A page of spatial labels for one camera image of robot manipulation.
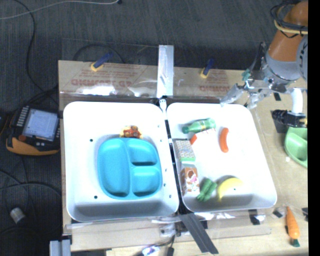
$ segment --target toy milk carton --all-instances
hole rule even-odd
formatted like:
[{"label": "toy milk carton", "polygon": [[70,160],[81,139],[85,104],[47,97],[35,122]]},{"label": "toy milk carton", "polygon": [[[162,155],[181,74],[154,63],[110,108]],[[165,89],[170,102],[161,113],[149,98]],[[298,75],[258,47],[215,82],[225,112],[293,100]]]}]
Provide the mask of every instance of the toy milk carton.
[{"label": "toy milk carton", "polygon": [[194,164],[182,164],[180,171],[182,195],[200,193],[198,171]]}]

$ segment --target blue divided tray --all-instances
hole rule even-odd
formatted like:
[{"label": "blue divided tray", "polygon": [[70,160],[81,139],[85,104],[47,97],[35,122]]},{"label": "blue divided tray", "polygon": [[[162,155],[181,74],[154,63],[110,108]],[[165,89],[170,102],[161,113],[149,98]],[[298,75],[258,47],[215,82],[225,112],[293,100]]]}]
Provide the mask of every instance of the blue divided tray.
[{"label": "blue divided tray", "polygon": [[101,144],[97,171],[104,193],[114,199],[134,200],[154,195],[162,185],[158,152],[139,138],[111,138]]}]

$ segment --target green toy vegetable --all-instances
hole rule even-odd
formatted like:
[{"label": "green toy vegetable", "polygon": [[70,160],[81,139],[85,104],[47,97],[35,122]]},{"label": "green toy vegetable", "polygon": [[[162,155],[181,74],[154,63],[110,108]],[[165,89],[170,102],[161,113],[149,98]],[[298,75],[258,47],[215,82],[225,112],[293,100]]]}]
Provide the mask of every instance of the green toy vegetable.
[{"label": "green toy vegetable", "polygon": [[218,184],[207,178],[202,187],[200,188],[200,194],[196,197],[200,202],[206,202],[210,199],[211,194],[217,188]]}]

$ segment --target green container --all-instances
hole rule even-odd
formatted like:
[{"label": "green container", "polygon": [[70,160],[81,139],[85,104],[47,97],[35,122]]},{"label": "green container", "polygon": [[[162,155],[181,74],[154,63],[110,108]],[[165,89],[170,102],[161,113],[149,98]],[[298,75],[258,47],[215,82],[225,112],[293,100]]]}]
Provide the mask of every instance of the green container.
[{"label": "green container", "polygon": [[308,168],[308,128],[290,126],[285,136],[284,149],[289,157]]}]

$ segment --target black wire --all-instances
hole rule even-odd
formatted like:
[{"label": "black wire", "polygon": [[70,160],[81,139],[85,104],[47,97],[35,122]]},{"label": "black wire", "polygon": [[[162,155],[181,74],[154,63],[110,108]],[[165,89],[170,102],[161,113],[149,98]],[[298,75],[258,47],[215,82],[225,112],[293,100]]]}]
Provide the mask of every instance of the black wire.
[{"label": "black wire", "polygon": [[279,24],[279,26],[284,27],[284,28],[288,28],[291,30],[297,30],[301,32],[307,32],[308,31],[308,27],[307,26],[303,26],[303,25],[297,25],[297,24],[293,24],[293,23],[289,23],[289,22],[285,22],[283,19],[279,18],[279,14],[278,11],[286,6],[289,5],[296,5],[298,3],[300,3],[301,0],[284,0],[282,1],[282,3],[280,3],[279,5],[275,5],[271,8],[270,10],[270,14],[272,16],[272,18]]},{"label": "black wire", "polygon": [[[39,92],[38,94],[36,94],[35,96],[33,96],[31,99],[27,100],[24,104],[22,104],[22,106],[24,105],[28,105],[28,104],[35,104],[35,105],[39,105],[41,104],[45,99],[49,98],[51,96],[51,94],[56,92],[56,88],[58,88],[58,85],[54,86],[51,89],[48,90],[44,90],[42,92]],[[14,109],[13,111],[11,111],[9,113],[9,115],[13,115],[20,107],[17,107],[16,109]]]},{"label": "black wire", "polygon": [[[0,192],[5,192],[7,189],[10,189],[10,188],[19,188],[19,187],[22,187],[24,188],[25,190],[28,189],[28,186],[36,186],[36,187],[43,187],[43,188],[47,188],[47,189],[50,189],[51,191],[53,191],[59,198],[62,197],[62,195],[56,190],[54,189],[53,187],[47,185],[47,184],[43,184],[43,183],[36,183],[36,182],[26,182],[26,183],[20,183],[16,178],[14,178],[13,176],[11,176],[9,173],[5,172],[4,170],[0,170],[0,174],[3,174],[9,178],[11,178],[13,181],[15,181],[17,184],[16,185],[10,185],[10,186],[5,186],[5,187],[1,187],[0,188]],[[28,206],[28,202],[29,202],[29,193],[28,191],[26,190],[27,194],[28,194],[28,201],[27,201],[27,206]],[[31,200],[31,207],[32,207],[32,211],[33,211],[33,214],[34,214],[34,220],[36,221],[37,220],[37,217],[36,217],[36,211],[35,211],[35,207],[34,207],[34,204],[32,202],[32,198],[30,198]],[[56,227],[54,227],[51,231],[49,232],[41,232],[42,235],[49,235],[51,233],[53,233],[54,231],[58,230],[61,228],[61,224],[57,225]]]},{"label": "black wire", "polygon": [[288,35],[287,35],[285,32],[283,32],[282,30],[280,30],[280,32],[281,32],[285,37],[287,37],[287,38],[289,38],[289,39],[295,38],[296,36],[301,35],[301,33],[300,33],[300,34],[294,34],[294,35],[292,35],[292,36],[288,36]]},{"label": "black wire", "polygon": [[158,243],[158,244],[154,244],[155,246],[158,246],[158,247],[162,247],[162,246],[167,246],[167,245],[170,245],[171,244],[171,246],[172,246],[172,244],[174,243],[174,241],[175,241],[175,234],[170,238],[170,240],[169,241],[167,241],[167,242],[164,242],[164,243]]},{"label": "black wire", "polygon": [[[27,53],[26,53],[26,60],[25,60],[25,70],[26,70],[26,73],[28,75],[28,77],[30,78],[31,82],[38,88],[40,89],[42,92],[45,92],[45,90],[39,86],[35,80],[32,78],[31,74],[30,74],[30,69],[29,69],[29,58],[30,58],[30,52],[31,52],[31,47],[33,45],[33,42],[34,42],[34,39],[35,39],[35,35],[36,35],[36,20],[35,20],[35,17],[34,15],[32,14],[32,12],[29,10],[29,8],[22,2],[18,1],[18,0],[13,0],[15,1],[16,3],[22,5],[30,14],[31,18],[32,18],[32,23],[33,23],[33,31],[32,31],[32,37],[29,41],[29,46],[28,46],[28,50],[27,50]],[[53,99],[51,96],[50,98],[54,101],[54,103],[58,104],[57,101],[55,99]]]},{"label": "black wire", "polygon": [[175,242],[175,238],[176,238],[176,235],[174,234],[173,237],[172,237],[172,243],[171,243],[170,247],[173,246],[173,244],[174,244],[174,242]]},{"label": "black wire", "polygon": [[[23,168],[24,180],[25,180],[25,183],[28,183],[27,169],[26,169],[25,161],[24,161],[24,158],[23,158],[22,155],[20,155],[20,158],[21,158],[21,163],[22,163],[22,168]],[[35,205],[34,205],[34,202],[32,200],[32,197],[29,194],[29,188],[26,188],[26,189],[27,189],[26,191],[27,191],[27,194],[28,194],[28,201],[26,203],[26,207],[28,207],[29,200],[30,200],[31,201],[30,205],[31,205],[32,212],[33,212],[33,218],[34,218],[34,221],[37,222],[37,215],[36,215]]]},{"label": "black wire", "polygon": [[125,63],[125,61],[122,59],[122,57],[120,56],[120,54],[119,54],[118,52],[116,52],[114,49],[112,49],[111,47],[109,47],[109,46],[107,46],[107,45],[105,45],[105,44],[103,44],[103,43],[90,43],[90,44],[88,44],[88,45],[85,45],[85,46],[81,47],[80,49],[78,49],[78,50],[76,51],[76,53],[74,54],[72,60],[73,60],[73,61],[77,61],[79,55],[81,54],[81,52],[82,52],[83,50],[85,50],[85,49],[87,49],[87,48],[91,48],[91,47],[102,47],[102,48],[108,49],[108,50],[114,52],[115,55],[117,55],[117,57],[120,59],[120,61],[121,61],[123,64]]},{"label": "black wire", "polygon": [[[4,171],[4,170],[2,170],[2,169],[0,169],[0,174],[2,174],[2,175],[5,175],[6,177],[7,177],[7,179],[6,179],[6,181],[4,182],[4,186],[6,187],[7,186],[7,184],[8,184],[8,178],[10,178],[11,180],[13,180],[15,183],[17,183],[17,184],[21,184],[20,183],[20,181],[19,180],[17,180],[16,178],[14,178],[12,175],[10,175],[9,173],[7,173],[6,171]],[[27,210],[27,208],[28,208],[28,203],[29,203],[29,193],[28,193],[28,191],[27,191],[27,189],[25,188],[24,189],[25,190],[25,192],[27,193],[27,202],[26,202],[26,206],[25,206],[25,208],[24,208],[24,212]],[[4,190],[4,191],[2,191],[2,197],[3,197],[3,200],[5,201],[5,208],[6,208],[6,210],[7,210],[7,212],[8,212],[8,214],[10,214],[10,209],[8,208],[8,202],[6,201],[6,194],[5,194],[5,192],[7,192],[6,190]]]},{"label": "black wire", "polygon": [[256,54],[255,54],[254,60],[253,60],[252,64],[250,65],[250,67],[248,68],[250,72],[251,72],[251,71],[254,69],[254,67],[256,66],[257,60],[260,58],[261,53],[262,53],[263,50],[264,50],[264,46],[265,46],[265,43],[264,43],[264,42],[260,42],[259,48],[258,48],[258,50],[257,50],[257,52],[256,52]]},{"label": "black wire", "polygon": [[7,236],[8,234],[10,234],[10,233],[12,233],[12,232],[22,232],[22,233],[26,233],[26,234],[28,234],[28,235],[33,235],[35,238],[33,239],[33,243],[34,243],[34,245],[33,245],[33,253],[32,253],[32,255],[37,255],[38,253],[37,253],[37,249],[38,249],[38,243],[39,243],[39,241],[41,241],[41,239],[43,238],[43,237],[41,237],[40,235],[39,235],[39,233],[38,232],[36,232],[35,230],[33,230],[32,228],[30,228],[30,227],[24,227],[24,226],[14,226],[14,227],[9,227],[9,228],[7,228],[7,229],[5,229],[5,230],[2,230],[1,232],[0,232],[0,238],[1,237],[4,237],[4,236]]}]

